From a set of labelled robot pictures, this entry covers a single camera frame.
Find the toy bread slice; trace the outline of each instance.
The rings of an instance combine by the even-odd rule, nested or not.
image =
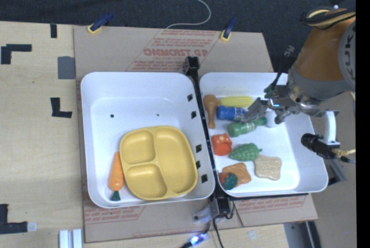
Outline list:
[[[238,186],[240,184],[246,184],[246,183],[248,183],[252,180],[252,178],[250,177],[250,174],[247,170],[247,166],[243,162],[239,162],[237,164],[224,167],[222,169],[222,172],[234,173],[238,178],[238,182],[237,182],[236,186]]]
[[[281,168],[282,161],[278,157],[267,157],[260,154],[258,158],[254,160],[254,171],[259,178],[279,180]]]

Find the toy food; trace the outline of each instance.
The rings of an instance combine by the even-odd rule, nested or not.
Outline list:
[[[230,137],[238,137],[240,134],[252,132],[259,125],[265,125],[266,123],[267,119],[265,117],[260,117],[253,121],[247,121],[246,123],[236,121],[227,126],[227,132],[229,133]]]
[[[216,117],[218,120],[238,121],[246,112],[240,107],[219,105],[216,109]]]
[[[241,162],[254,161],[261,151],[262,149],[258,149],[254,143],[246,143],[230,152],[229,158]]]
[[[114,191],[113,195],[110,198],[112,201],[121,200],[119,190],[123,187],[123,184],[123,168],[121,164],[120,153],[117,151],[115,152],[113,157],[112,168],[110,170],[108,183],[109,188]]]
[[[254,160],[255,174],[259,178],[279,180],[281,168],[282,161],[278,157],[267,157],[260,154],[260,156]]]
[[[222,187],[225,190],[232,190],[238,183],[238,177],[234,173],[230,173],[230,172],[219,173],[219,179],[220,179],[220,183]]]
[[[217,106],[219,101],[215,95],[206,95],[203,98],[206,111],[208,113],[208,128],[214,129],[216,125],[214,124],[214,115],[216,113]]]
[[[247,170],[247,166],[243,162],[239,162],[237,164],[224,167],[222,169],[222,172],[234,173],[238,178],[238,182],[237,182],[236,186],[239,186],[240,184],[249,183],[252,180],[252,178],[250,177],[250,174]]]
[[[210,140],[215,155],[227,156],[231,152],[232,142],[226,133],[213,135]]]
[[[220,98],[220,105],[234,107],[248,107],[252,105],[253,98],[250,96],[229,96]]]

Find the blue clamp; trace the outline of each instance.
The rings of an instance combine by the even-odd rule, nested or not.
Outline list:
[[[221,33],[221,37],[220,39],[223,41],[223,42],[228,42],[230,40],[230,37],[231,37],[231,30],[232,28],[234,27],[235,25],[235,22],[236,22],[236,19],[235,18],[232,18],[229,23],[226,24],[224,30],[222,31]]]
[[[90,34],[98,33],[102,29],[102,26],[106,25],[112,18],[113,18],[112,13],[105,14],[104,16],[99,18],[94,24],[91,24],[90,26],[87,27],[88,32]]]

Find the cardboard sheet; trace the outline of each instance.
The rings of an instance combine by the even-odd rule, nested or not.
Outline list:
[[[223,42],[219,39],[221,31],[126,27],[103,27],[94,35],[86,27],[74,27],[73,34],[85,241],[203,231],[204,225],[193,223],[192,213],[203,209],[207,199],[118,209],[102,209],[91,202],[87,193],[80,82],[86,74],[96,71],[177,72],[187,56],[199,58],[200,77],[208,72],[272,72],[263,35],[234,32],[228,42]],[[310,195],[248,199],[236,201],[235,205],[238,216],[221,220],[220,229],[317,218]]]

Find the yellow plate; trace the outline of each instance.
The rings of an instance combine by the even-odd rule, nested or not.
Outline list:
[[[125,181],[137,197],[149,201],[189,193],[198,181],[190,144],[170,126],[137,129],[120,142]]]

